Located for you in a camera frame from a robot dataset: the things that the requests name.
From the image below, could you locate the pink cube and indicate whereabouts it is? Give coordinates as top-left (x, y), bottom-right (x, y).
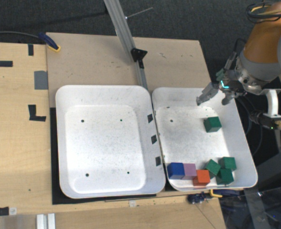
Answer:
top-left (183, 163), bottom-right (198, 181)

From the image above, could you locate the black cylinder on white bracket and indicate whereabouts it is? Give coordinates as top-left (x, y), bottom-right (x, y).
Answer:
top-left (249, 88), bottom-right (281, 131)

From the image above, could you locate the orange cube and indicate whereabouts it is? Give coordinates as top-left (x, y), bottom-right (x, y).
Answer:
top-left (192, 169), bottom-right (211, 187)

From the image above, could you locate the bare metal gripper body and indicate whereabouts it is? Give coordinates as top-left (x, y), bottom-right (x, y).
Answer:
top-left (218, 63), bottom-right (267, 99)

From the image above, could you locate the blue cube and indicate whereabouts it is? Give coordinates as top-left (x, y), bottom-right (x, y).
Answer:
top-left (167, 162), bottom-right (185, 180)

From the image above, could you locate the white plastic tray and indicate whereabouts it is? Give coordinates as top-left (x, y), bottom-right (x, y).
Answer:
top-left (151, 87), bottom-right (259, 192)
top-left (55, 84), bottom-right (166, 199)

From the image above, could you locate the green cube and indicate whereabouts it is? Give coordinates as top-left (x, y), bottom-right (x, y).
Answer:
top-left (215, 168), bottom-right (235, 186)
top-left (205, 159), bottom-right (222, 177)
top-left (203, 116), bottom-right (223, 134)
top-left (218, 156), bottom-right (238, 172)

